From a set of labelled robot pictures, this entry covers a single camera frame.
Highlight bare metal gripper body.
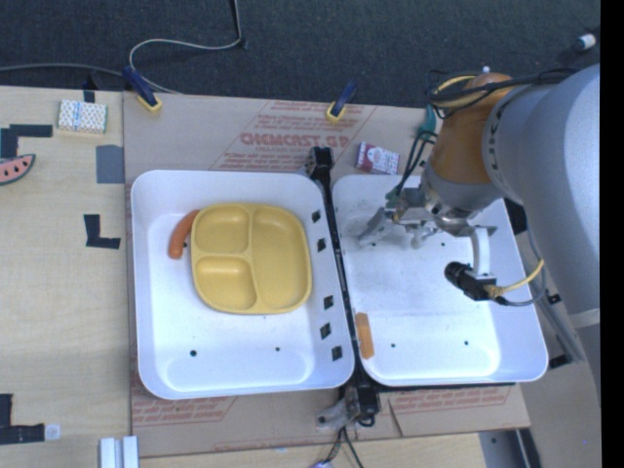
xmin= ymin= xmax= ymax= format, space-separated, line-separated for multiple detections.
xmin=388 ymin=186 xmax=498 ymax=238

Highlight thin black and white rod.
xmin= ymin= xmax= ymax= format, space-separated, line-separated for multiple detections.
xmin=316 ymin=173 xmax=366 ymax=390

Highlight red and white carton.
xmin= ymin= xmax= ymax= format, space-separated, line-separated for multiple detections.
xmin=353 ymin=140 xmax=402 ymax=176

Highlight white plastic tray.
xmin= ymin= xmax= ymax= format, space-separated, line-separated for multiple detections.
xmin=331 ymin=173 xmax=550 ymax=389
xmin=130 ymin=169 xmax=356 ymax=402

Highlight yellow divided plate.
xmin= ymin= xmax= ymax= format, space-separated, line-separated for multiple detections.
xmin=189 ymin=202 xmax=314 ymax=317

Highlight brown cardboard board red print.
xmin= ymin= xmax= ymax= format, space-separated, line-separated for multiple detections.
xmin=121 ymin=90 xmax=532 ymax=458

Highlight orange sausage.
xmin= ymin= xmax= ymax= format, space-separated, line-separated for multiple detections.
xmin=168 ymin=209 xmax=202 ymax=261

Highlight white patterned packet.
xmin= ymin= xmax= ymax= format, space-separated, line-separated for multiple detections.
xmin=57 ymin=98 xmax=109 ymax=136

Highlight pink watermelon slice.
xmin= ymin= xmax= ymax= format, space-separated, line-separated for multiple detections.
xmin=0 ymin=153 xmax=37 ymax=186

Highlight black cylinder on white bracket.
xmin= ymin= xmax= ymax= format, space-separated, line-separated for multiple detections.
xmin=444 ymin=226 xmax=499 ymax=303

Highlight black block with thin wires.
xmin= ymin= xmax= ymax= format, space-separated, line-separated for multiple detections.
xmin=346 ymin=384 xmax=382 ymax=427
xmin=304 ymin=145 xmax=335 ymax=180

